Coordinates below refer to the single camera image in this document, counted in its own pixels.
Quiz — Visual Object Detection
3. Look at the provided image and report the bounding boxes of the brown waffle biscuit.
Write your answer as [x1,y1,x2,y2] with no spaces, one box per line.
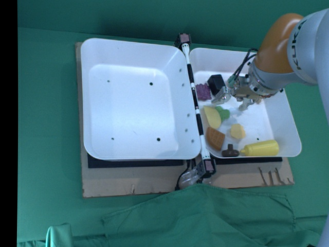
[206,126,226,151]

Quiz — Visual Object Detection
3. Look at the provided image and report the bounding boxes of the green cloth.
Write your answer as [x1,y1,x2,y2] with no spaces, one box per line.
[17,184,322,247]

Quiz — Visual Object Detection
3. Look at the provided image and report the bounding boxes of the yellow mango slice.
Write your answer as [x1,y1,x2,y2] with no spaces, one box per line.
[203,105,223,129]

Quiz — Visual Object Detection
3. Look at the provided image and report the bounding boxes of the brown cardboard board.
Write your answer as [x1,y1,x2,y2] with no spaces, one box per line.
[75,42,295,199]

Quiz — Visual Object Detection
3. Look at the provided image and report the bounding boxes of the small yellow lumpy piece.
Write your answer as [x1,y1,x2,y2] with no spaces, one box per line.
[229,123,246,139]

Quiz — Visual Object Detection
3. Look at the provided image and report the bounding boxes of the yellow squeeze bottle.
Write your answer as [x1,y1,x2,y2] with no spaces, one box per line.
[240,139,280,157]

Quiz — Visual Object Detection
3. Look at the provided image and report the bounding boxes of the white plastic tray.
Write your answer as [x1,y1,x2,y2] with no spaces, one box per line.
[189,47,302,160]
[80,38,202,161]

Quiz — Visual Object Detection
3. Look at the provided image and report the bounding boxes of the black block with wires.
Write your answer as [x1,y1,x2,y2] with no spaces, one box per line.
[196,159,217,178]
[175,33,192,47]

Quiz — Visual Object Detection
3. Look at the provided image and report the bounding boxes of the green broccoli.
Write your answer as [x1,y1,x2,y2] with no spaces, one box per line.
[215,105,230,121]

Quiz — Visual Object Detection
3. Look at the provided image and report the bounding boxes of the black and white thin rod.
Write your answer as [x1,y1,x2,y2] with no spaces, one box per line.
[180,43,213,162]

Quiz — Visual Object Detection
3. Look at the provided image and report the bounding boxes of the black cube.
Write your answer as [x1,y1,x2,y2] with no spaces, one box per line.
[207,74,227,96]

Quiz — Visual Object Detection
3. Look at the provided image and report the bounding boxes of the purple grapes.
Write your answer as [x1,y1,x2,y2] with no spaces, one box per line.
[195,83,212,101]

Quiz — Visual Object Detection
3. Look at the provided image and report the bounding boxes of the brown mushroom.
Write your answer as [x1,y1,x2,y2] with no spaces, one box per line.
[221,143,240,157]

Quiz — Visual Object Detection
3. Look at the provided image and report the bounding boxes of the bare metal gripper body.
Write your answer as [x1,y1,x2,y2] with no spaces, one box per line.
[230,72,280,101]

